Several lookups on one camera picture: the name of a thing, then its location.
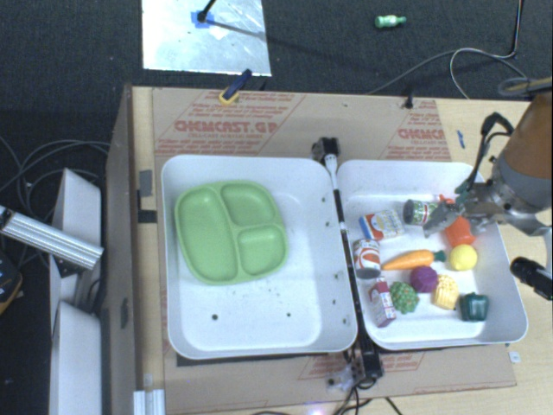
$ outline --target red and white can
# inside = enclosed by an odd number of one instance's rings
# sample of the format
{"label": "red and white can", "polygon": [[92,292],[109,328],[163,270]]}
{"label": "red and white can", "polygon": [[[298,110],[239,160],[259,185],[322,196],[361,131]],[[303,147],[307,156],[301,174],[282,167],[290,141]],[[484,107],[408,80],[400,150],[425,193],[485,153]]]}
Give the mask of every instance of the red and white can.
{"label": "red and white can", "polygon": [[380,246],[374,239],[358,239],[353,243],[353,266],[359,278],[380,275]]}

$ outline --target toy carrot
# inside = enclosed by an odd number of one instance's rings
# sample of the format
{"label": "toy carrot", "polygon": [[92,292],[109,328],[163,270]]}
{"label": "toy carrot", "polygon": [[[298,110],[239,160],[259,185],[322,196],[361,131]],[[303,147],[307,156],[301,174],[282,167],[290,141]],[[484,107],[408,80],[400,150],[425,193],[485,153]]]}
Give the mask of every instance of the toy carrot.
{"label": "toy carrot", "polygon": [[428,249],[407,252],[404,255],[382,265],[383,271],[396,271],[400,269],[415,269],[418,266],[428,266],[433,261],[445,261],[444,251],[432,252]]}

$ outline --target metal sheet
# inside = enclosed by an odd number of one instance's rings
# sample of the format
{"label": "metal sheet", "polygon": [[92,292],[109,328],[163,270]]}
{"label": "metal sheet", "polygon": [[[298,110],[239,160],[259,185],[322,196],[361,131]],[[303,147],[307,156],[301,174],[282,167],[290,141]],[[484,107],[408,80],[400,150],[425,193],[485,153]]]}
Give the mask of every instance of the metal sheet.
{"label": "metal sheet", "polygon": [[209,0],[142,2],[144,68],[270,76],[261,0],[217,0],[208,23],[193,14]]}

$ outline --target toy lemon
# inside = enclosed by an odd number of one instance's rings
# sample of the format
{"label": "toy lemon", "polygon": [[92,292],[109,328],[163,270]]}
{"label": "toy lemon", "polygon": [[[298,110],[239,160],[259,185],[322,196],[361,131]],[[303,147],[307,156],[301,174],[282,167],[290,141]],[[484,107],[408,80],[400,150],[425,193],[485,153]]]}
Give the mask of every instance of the toy lemon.
{"label": "toy lemon", "polygon": [[449,254],[449,263],[456,271],[468,271],[476,266],[478,254],[472,246],[458,245]]}

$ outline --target green bottle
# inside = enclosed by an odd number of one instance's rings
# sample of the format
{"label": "green bottle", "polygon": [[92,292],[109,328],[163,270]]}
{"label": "green bottle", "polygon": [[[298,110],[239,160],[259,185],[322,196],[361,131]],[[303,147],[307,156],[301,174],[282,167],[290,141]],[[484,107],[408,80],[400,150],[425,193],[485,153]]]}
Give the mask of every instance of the green bottle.
{"label": "green bottle", "polygon": [[393,28],[394,26],[405,22],[407,22],[407,17],[378,16],[374,19],[374,25],[377,28]]}

